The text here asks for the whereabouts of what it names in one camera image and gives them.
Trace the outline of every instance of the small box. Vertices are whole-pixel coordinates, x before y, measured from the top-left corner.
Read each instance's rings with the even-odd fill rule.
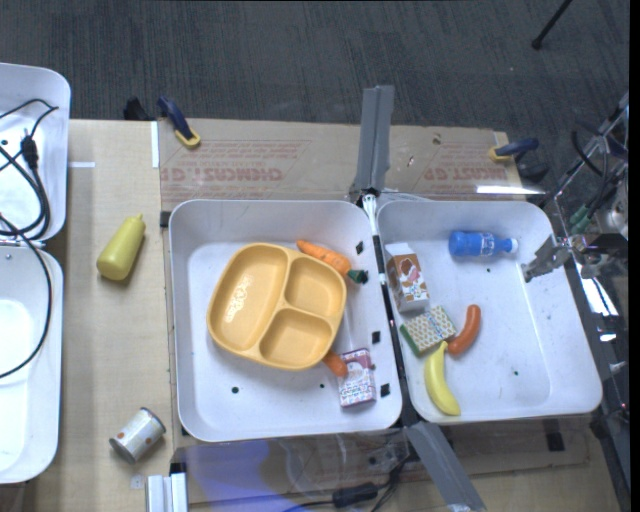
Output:
[[[431,347],[457,333],[442,306],[436,306],[406,321],[400,326],[400,332],[416,356],[421,356]]]
[[[376,384],[369,350],[361,348],[341,354],[349,373],[338,378],[340,405],[351,407],[356,404],[375,402]]]
[[[408,244],[389,244],[385,248],[389,254],[387,276],[398,311],[403,313],[428,307],[429,290],[418,255]]]

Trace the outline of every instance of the yellow bottle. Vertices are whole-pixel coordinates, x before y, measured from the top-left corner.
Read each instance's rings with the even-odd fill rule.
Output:
[[[122,281],[129,275],[142,243],[144,229],[142,214],[124,220],[98,256],[97,267],[102,276],[113,281]]]

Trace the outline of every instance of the yellow banana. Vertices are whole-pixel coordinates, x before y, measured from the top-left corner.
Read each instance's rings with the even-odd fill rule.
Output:
[[[444,378],[444,352],[446,342],[441,342],[438,348],[427,356],[424,362],[424,381],[427,392],[438,409],[450,416],[460,416],[460,404],[453,396]]]

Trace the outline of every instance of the wooden table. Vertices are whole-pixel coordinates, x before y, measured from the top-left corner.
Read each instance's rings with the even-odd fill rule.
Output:
[[[173,411],[170,296],[150,123],[72,120],[69,147],[67,221],[47,244],[65,275],[60,440],[51,466],[27,483],[24,509],[140,512],[145,509],[145,478],[168,474],[174,431],[180,429]],[[121,284],[101,278],[95,266],[98,254],[121,222],[138,213],[147,229],[130,279]],[[142,406],[162,419],[167,433],[132,466],[108,440]],[[584,464],[473,477],[488,509],[615,510],[600,446],[588,431],[584,435],[589,449]],[[447,510],[431,482],[401,485],[395,502],[384,510],[418,504]],[[255,503],[226,503],[214,510],[264,509]]]

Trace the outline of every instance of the tin can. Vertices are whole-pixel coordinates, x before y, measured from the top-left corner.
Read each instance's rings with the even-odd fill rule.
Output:
[[[155,414],[141,407],[120,432],[109,439],[109,444],[129,464],[135,464],[166,431]]]

